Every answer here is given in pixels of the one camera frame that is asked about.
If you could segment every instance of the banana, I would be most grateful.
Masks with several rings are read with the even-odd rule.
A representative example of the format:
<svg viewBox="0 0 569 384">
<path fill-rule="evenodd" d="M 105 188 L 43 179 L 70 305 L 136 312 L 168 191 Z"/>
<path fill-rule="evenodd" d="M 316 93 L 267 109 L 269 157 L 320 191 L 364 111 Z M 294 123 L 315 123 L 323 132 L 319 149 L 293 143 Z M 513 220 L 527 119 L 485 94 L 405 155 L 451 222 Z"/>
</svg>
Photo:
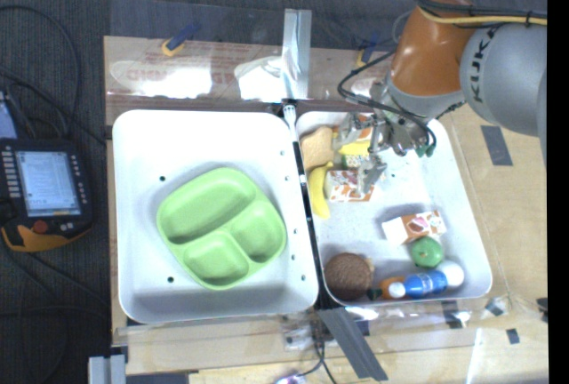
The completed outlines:
<svg viewBox="0 0 569 384">
<path fill-rule="evenodd" d="M 324 197 L 324 180 L 328 168 L 332 166 L 332 162 L 328 162 L 324 166 L 313 169 L 309 175 L 309 197 L 312 212 L 324 220 L 330 218 L 330 207 L 328 207 Z"/>
</svg>

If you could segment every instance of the small box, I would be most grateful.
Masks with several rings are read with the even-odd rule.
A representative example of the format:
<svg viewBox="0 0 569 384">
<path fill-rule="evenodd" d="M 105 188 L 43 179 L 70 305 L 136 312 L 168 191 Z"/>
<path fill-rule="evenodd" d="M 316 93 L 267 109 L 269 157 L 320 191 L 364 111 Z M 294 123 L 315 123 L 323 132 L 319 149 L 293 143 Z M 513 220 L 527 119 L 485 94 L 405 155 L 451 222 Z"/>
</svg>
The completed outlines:
<svg viewBox="0 0 569 384">
<path fill-rule="evenodd" d="M 330 202 L 351 203 L 364 202 L 372 198 L 373 185 L 368 193 L 357 191 L 357 170 L 331 170 L 326 173 L 324 192 Z"/>
<path fill-rule="evenodd" d="M 409 244 L 424 236 L 441 236 L 446 225 L 438 210 L 403 215 L 381 224 L 385 237 L 394 244 Z"/>
</svg>

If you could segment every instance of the transparent plastic sheet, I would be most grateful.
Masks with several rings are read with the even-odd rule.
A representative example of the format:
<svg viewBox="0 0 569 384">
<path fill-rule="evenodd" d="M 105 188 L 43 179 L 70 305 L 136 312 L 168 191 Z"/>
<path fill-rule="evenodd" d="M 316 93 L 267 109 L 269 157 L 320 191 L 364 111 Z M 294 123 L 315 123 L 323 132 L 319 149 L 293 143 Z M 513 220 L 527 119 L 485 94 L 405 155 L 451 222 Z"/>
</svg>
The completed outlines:
<svg viewBox="0 0 569 384">
<path fill-rule="evenodd" d="M 314 11 L 308 96 L 315 100 L 301 102 L 300 112 L 314 109 L 335 111 L 349 108 L 349 105 L 342 101 L 336 91 L 337 83 L 356 66 L 358 51 L 365 48 L 367 44 L 369 45 L 370 41 L 377 43 L 373 50 L 368 51 L 368 55 L 372 58 L 394 47 L 392 36 L 396 34 L 396 30 L 393 24 L 401 22 L 399 25 L 403 25 L 405 12 L 411 5 L 410 3 L 392 4 L 387 17 L 375 18 L 377 25 L 370 24 L 373 19 L 359 17 L 357 13 L 341 16 L 333 12 Z M 240 60 L 225 59 L 226 65 L 224 66 L 229 72 L 236 63 L 280 56 L 282 52 L 280 45 L 283 42 L 284 14 L 282 12 L 229 10 L 220 7 L 166 4 L 146 0 L 114 0 L 111 25 L 113 41 L 111 43 L 120 43 L 113 45 L 113 48 L 122 47 L 125 55 L 120 53 L 117 55 L 117 51 L 114 50 L 110 56 L 113 60 L 125 57 L 135 63 L 142 63 L 148 57 L 149 47 L 152 51 L 158 52 L 160 44 L 166 38 L 171 37 L 188 24 L 187 17 L 179 18 L 178 15 L 180 10 L 187 12 L 188 9 L 194 13 L 192 16 L 200 16 L 200 22 L 205 22 L 205 25 L 210 26 L 206 27 L 209 28 L 209 33 L 200 35 L 199 40 L 196 34 L 195 41 L 186 42 L 188 48 L 191 48 L 192 44 L 198 48 L 203 43 L 214 43 L 211 46 L 201 45 L 200 56 L 205 65 L 217 57 L 220 48 L 218 44 L 252 44 L 254 46 L 249 46 L 249 52 L 243 51 L 244 57 Z M 220 20 L 223 25 L 215 24 Z M 119 41 L 120 38 L 125 38 L 125 44 Z M 386 60 L 385 63 L 366 70 L 354 80 L 354 90 L 365 93 L 370 82 L 383 78 L 388 68 L 389 61 Z M 224 95 L 229 92 L 230 89 L 223 90 Z M 108 108 L 108 124 L 112 124 L 114 118 L 122 110 L 128 108 L 200 108 L 199 103 L 203 102 L 206 107 L 214 109 L 240 109 L 244 106 L 245 110 L 250 108 L 268 110 L 266 105 L 258 101 L 253 103 L 243 101 L 238 92 L 233 96 L 224 95 L 213 96 L 205 101 L 197 96 L 187 101 L 187 99 L 176 98 L 174 95 L 164 104 L 164 98 L 157 98 L 154 93 L 139 95 L 108 90 L 108 100 L 111 99 L 111 108 Z M 477 218 L 478 232 L 484 242 L 485 252 L 492 268 L 492 287 L 487 294 L 475 299 L 366 306 L 366 314 L 354 314 L 354 317 L 357 321 L 361 321 L 362 316 L 369 317 L 369 319 L 364 319 L 369 327 L 369 335 L 366 338 L 373 351 L 377 353 L 459 346 L 476 346 L 480 350 L 481 334 L 477 329 L 484 331 L 484 325 L 488 320 L 492 321 L 498 316 L 508 315 L 512 310 L 527 313 L 529 316 L 536 316 L 540 313 L 540 307 L 533 303 L 534 297 L 523 294 L 523 288 L 515 288 L 522 295 L 512 292 L 504 276 L 494 237 L 484 220 L 484 206 L 477 196 L 477 188 L 472 179 L 470 157 L 464 154 L 466 150 L 463 149 L 463 142 L 467 139 L 464 134 L 465 129 L 461 128 L 459 121 L 455 121 L 451 116 L 444 117 L 442 123 L 452 142 L 456 163 L 460 167 L 464 188 L 469 196 L 470 207 Z M 192 366 L 196 364 L 199 368 L 286 362 L 313 354 L 311 339 L 303 335 L 312 328 L 311 323 L 314 323 L 314 320 L 312 312 L 299 314 L 293 323 L 290 322 L 290 317 L 287 319 L 281 316 L 262 319 L 239 317 L 153 325 L 127 325 L 124 322 L 126 320 L 123 319 L 120 323 L 114 323 L 114 342 L 117 345 L 128 345 L 129 348 L 141 348 L 144 354 L 150 351 L 152 354 L 157 354 L 156 360 L 153 360 L 151 364 L 131 364 L 131 371 L 134 373 L 179 368 L 180 361 L 169 356 L 167 352 L 169 345 L 172 348 L 182 346 L 195 348 L 195 356 L 189 361 L 192 362 Z M 434 333 L 440 335 L 442 339 L 440 341 L 418 341 L 423 338 L 433 338 Z M 287 335 L 291 334 L 293 336 L 296 334 L 299 338 L 299 341 L 294 342 L 292 346 L 287 342 L 287 338 L 290 338 Z M 213 345 L 224 342 L 231 351 L 236 351 L 231 347 L 240 344 L 238 348 L 241 348 L 245 345 L 246 354 L 239 352 L 232 356 L 229 353 L 221 363 L 219 356 L 214 359 L 208 356 L 210 349 L 201 348 L 204 344 Z M 331 347 L 331 351 L 333 356 L 341 355 L 339 349 L 334 346 Z"/>
</svg>

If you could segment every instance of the green divided tray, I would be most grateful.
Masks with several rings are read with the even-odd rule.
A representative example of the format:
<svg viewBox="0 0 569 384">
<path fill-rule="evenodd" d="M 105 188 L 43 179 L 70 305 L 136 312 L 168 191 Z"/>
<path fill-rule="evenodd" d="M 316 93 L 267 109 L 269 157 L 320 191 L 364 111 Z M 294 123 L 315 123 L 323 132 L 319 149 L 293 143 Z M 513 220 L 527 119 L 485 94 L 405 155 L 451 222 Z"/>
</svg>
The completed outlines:
<svg viewBox="0 0 569 384">
<path fill-rule="evenodd" d="M 241 283 L 286 245 L 275 206 L 247 175 L 227 167 L 173 191 L 158 207 L 156 223 L 180 264 L 213 290 Z"/>
</svg>

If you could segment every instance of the water bottle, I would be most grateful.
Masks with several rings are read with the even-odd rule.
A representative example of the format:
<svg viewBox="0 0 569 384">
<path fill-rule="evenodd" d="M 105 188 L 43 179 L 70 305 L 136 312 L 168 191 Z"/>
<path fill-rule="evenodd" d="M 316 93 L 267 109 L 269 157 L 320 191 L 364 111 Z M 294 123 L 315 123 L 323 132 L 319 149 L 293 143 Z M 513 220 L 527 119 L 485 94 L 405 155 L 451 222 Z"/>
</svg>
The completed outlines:
<svg viewBox="0 0 569 384">
<path fill-rule="evenodd" d="M 389 285 L 389 295 L 393 299 L 404 296 L 421 299 L 431 294 L 440 294 L 447 289 L 459 287 L 464 281 L 464 270 L 451 260 L 443 260 L 437 268 L 411 274 L 403 282 Z"/>
</svg>

